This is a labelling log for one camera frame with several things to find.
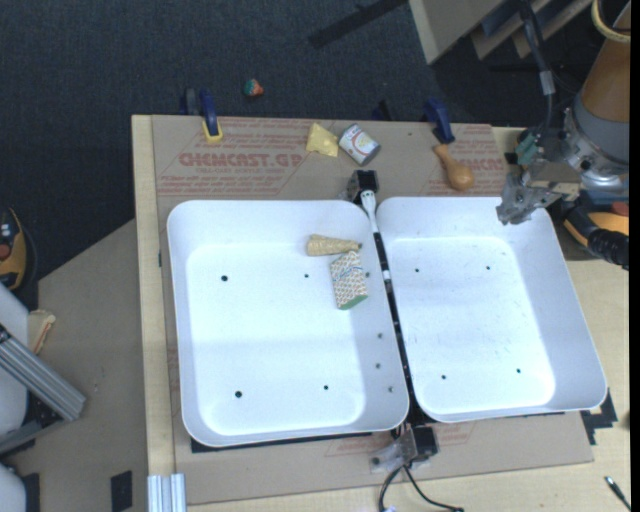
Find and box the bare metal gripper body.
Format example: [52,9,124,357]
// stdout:
[504,141,630,205]

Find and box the black block with thin wires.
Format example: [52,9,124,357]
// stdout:
[348,169,378,202]
[368,424,440,474]

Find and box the yellow cheese wedge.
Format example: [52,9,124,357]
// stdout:
[305,122,341,160]

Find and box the thin black and white rod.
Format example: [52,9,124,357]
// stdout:
[359,191,417,427]

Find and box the brown cardboard board red print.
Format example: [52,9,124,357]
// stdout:
[149,114,596,507]

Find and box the brown chicken drumstick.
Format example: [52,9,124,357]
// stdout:
[432,143,476,192]

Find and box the black cylinder on white bracket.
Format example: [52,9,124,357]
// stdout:
[586,225,631,270]

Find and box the beige ice cream cone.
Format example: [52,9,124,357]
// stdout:
[306,233,364,259]

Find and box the white plastic tray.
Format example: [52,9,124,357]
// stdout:
[374,195,609,425]
[165,199,411,448]

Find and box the black pen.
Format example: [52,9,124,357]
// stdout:
[603,475,631,512]

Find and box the small white can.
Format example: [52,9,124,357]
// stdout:
[337,123,382,168]

